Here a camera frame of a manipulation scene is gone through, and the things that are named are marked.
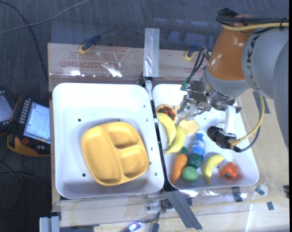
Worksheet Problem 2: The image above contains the yellow divided plate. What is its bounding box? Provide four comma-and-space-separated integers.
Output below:
80, 121, 150, 187

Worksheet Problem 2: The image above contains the orange bell pepper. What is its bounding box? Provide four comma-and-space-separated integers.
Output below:
219, 161, 239, 181

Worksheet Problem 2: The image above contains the green lime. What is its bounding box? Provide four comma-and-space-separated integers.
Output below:
182, 165, 199, 183

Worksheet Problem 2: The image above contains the orange carrot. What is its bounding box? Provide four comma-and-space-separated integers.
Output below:
171, 146, 189, 185

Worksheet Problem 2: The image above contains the pale beige bread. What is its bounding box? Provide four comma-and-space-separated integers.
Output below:
178, 118, 200, 136

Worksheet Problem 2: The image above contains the dark green broccoli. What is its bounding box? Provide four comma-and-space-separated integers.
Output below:
187, 153, 204, 170

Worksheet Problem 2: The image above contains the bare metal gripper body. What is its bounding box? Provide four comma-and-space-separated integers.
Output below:
184, 79, 243, 114

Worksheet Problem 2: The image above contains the white plastic tray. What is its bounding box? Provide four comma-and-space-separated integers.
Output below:
51, 82, 165, 200
152, 83, 260, 191

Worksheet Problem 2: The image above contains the black cylinder on white bracket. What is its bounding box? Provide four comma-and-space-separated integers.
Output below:
206, 105, 238, 150

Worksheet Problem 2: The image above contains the pizza slice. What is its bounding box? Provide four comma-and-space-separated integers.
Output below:
156, 104, 177, 122

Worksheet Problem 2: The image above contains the blue plastic bottle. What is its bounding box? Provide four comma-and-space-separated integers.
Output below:
191, 132, 206, 158

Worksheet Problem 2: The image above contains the yellow banana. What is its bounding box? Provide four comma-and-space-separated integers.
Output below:
164, 124, 187, 155
156, 112, 177, 147
203, 154, 225, 186

